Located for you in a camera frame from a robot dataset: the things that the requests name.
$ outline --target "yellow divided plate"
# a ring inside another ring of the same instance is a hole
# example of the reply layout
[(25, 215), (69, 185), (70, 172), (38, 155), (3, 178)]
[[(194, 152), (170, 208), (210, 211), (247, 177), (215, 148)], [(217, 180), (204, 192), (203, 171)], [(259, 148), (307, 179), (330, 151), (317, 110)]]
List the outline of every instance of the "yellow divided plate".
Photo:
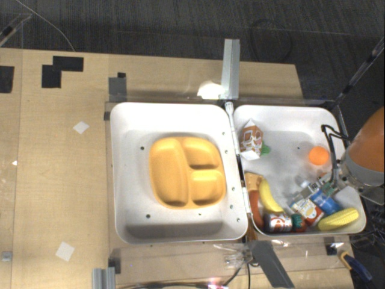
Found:
[(208, 207), (226, 194), (221, 156), (205, 139), (160, 139), (151, 147), (149, 165), (153, 193), (167, 208)]

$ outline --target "orange ball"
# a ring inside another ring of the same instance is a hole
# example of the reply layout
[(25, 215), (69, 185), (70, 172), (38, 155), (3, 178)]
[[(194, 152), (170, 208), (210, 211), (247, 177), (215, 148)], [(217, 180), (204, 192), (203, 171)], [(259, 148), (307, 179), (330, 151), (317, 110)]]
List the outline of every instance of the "orange ball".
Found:
[(329, 152), (323, 147), (315, 146), (309, 152), (309, 160), (314, 165), (324, 165), (329, 160)]

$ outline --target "banana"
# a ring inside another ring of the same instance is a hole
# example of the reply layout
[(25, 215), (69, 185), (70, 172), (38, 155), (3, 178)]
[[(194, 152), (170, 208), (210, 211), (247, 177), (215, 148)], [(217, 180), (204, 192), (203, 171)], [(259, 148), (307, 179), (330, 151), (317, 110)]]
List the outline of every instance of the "banana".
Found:
[(263, 179), (259, 184), (259, 196), (263, 206), (269, 213), (283, 213), (283, 208), (274, 200), (271, 192), (270, 185), (266, 179)]

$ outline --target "gray carpet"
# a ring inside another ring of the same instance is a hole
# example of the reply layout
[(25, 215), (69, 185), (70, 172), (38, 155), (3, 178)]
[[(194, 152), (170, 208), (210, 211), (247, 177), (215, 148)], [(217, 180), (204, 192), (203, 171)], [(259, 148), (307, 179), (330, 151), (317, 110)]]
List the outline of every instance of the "gray carpet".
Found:
[[(334, 99), (384, 35), (385, 0), (21, 1), (77, 51), (222, 59), (224, 38), (240, 39), (242, 61), (295, 64), (309, 99)], [(18, 13), (0, 0), (0, 28)], [(70, 50), (36, 16), (6, 47)], [(341, 105), (349, 134), (383, 104), (384, 54)]]

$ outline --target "black tape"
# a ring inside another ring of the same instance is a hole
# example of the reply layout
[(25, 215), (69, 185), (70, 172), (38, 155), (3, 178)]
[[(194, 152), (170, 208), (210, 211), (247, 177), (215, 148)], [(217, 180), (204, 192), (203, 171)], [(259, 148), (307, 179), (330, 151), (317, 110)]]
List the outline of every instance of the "black tape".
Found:
[(111, 113), (109, 111), (105, 111), (104, 112), (104, 117), (103, 117), (103, 120), (104, 121), (109, 121), (109, 118), (111, 117)]
[(108, 267), (114, 267), (115, 274), (120, 274), (122, 272), (120, 259), (118, 258), (108, 258)]
[(81, 57), (60, 57), (54, 55), (53, 71), (60, 72), (68, 70), (71, 72), (83, 72), (84, 58)]
[(0, 93), (11, 93), (13, 88), (13, 66), (0, 66)]
[(13, 28), (11, 26), (6, 26), (4, 30), (2, 31), (3, 36), (8, 36), (13, 31)]
[(42, 67), (42, 88), (61, 88), (61, 72), (55, 71), (52, 65)]
[(326, 248), (326, 255), (328, 255), (328, 256), (336, 256), (337, 255), (336, 246), (329, 244), (329, 245), (325, 245), (325, 248)]

